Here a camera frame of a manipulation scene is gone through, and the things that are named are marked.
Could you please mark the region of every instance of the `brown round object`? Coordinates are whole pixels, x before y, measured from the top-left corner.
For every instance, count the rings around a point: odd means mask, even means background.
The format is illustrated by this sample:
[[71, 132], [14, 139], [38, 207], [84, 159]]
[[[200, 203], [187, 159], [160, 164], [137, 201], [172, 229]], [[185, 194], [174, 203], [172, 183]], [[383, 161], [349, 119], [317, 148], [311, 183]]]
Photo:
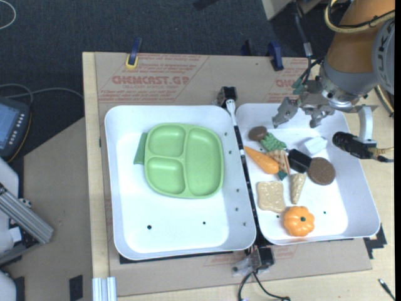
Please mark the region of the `brown round object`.
[[336, 171], [333, 164], [322, 157], [315, 157], [308, 169], [309, 178], [316, 184], [329, 185], [334, 181]]
[[256, 126], [249, 131], [248, 137], [251, 140], [259, 142], [261, 139], [264, 139], [264, 136], [266, 136], [267, 133], [268, 130], [265, 126]]

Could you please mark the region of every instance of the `white tray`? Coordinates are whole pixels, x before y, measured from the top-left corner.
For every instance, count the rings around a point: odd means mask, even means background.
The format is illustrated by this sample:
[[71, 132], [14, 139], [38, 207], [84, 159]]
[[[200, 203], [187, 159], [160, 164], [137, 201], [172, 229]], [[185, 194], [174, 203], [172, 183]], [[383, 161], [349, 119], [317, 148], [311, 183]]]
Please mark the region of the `white tray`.
[[[341, 112], [336, 112], [322, 120], [315, 129], [309, 127], [310, 116], [302, 110], [285, 124], [274, 129], [272, 117], [277, 114], [279, 104], [244, 104], [236, 118], [243, 144], [260, 149], [259, 142], [252, 141], [247, 134], [251, 128], [263, 125], [277, 139], [286, 143], [290, 149], [302, 150], [306, 140], [322, 136], [327, 139], [327, 148], [314, 157], [324, 157], [334, 166], [335, 180], [327, 186], [313, 183], [308, 177], [301, 192], [298, 206], [306, 206], [315, 216], [315, 229], [304, 238], [290, 236], [283, 226], [283, 213], [259, 209], [256, 183], [259, 181], [278, 181], [277, 175], [264, 173], [251, 159], [246, 159], [249, 177], [256, 202], [256, 212], [263, 236], [273, 244], [287, 245], [300, 242], [340, 240], [368, 237], [376, 234], [380, 227], [378, 213], [365, 179], [359, 159], [342, 151], [332, 144], [333, 135], [349, 132]], [[292, 206], [290, 200], [289, 177], [284, 178], [284, 201]]]
[[[154, 192], [143, 165], [134, 165], [140, 136], [160, 123], [194, 124], [222, 142], [224, 182], [207, 199]], [[114, 241], [131, 260], [245, 250], [256, 237], [236, 136], [229, 114], [216, 106], [113, 107], [105, 117]]]

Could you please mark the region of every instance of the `white cable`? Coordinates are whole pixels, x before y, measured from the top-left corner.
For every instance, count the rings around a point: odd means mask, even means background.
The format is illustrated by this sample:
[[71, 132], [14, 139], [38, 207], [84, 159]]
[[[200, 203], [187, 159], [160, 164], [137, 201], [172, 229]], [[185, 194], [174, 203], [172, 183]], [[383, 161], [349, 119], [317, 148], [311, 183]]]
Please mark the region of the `white cable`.
[[13, 20], [11, 20], [11, 21], [10, 21], [8, 24], [6, 24], [5, 26], [0, 27], [0, 30], [2, 30], [2, 29], [6, 29], [7, 27], [10, 27], [10, 25], [12, 25], [12, 24], [14, 23], [15, 19], [17, 18], [17, 11], [16, 11], [15, 8], [13, 7], [13, 5], [12, 5], [11, 3], [8, 3], [7, 1], [0, 0], [0, 3], [7, 4], [7, 5], [13, 10], [13, 13], [14, 13]]

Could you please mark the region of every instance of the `toy carrot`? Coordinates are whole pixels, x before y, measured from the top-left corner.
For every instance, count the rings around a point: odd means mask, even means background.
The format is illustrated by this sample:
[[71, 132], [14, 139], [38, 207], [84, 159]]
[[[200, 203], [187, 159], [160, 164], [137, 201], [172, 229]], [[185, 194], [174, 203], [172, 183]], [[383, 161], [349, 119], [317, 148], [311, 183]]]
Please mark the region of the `toy carrot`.
[[244, 146], [245, 153], [267, 174], [276, 174], [279, 171], [278, 163], [271, 157]]

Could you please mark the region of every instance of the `wooden table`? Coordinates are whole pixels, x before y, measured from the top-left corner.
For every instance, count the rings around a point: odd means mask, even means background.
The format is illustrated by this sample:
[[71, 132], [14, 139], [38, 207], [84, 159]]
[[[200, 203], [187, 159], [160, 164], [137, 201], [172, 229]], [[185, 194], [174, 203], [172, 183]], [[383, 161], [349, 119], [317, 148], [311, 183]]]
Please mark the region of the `wooden table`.
[[[93, 278], [110, 276], [106, 234], [105, 202], [103, 195], [102, 154], [99, 147], [100, 124], [96, 85], [95, 53], [83, 54], [83, 82], [85, 92], [86, 147], [88, 154], [88, 184], [90, 196], [90, 224]], [[366, 104], [380, 105], [372, 92]], [[394, 121], [382, 106], [374, 116], [373, 138], [379, 147], [393, 146]], [[349, 115], [350, 131], [358, 134], [357, 115]], [[382, 278], [395, 294], [395, 232], [394, 232], [394, 165], [376, 161], [362, 161], [363, 170], [370, 186], [382, 221], [387, 245], [374, 250], [372, 270], [335, 275], [294, 278], [265, 282], [265, 287], [276, 295], [289, 295], [296, 300], [390, 300], [380, 286]], [[198, 288], [176, 292], [120, 297], [119, 300], [236, 300], [237, 285]], [[249, 300], [266, 300], [266, 295], [256, 283], [247, 284], [242, 296]]]

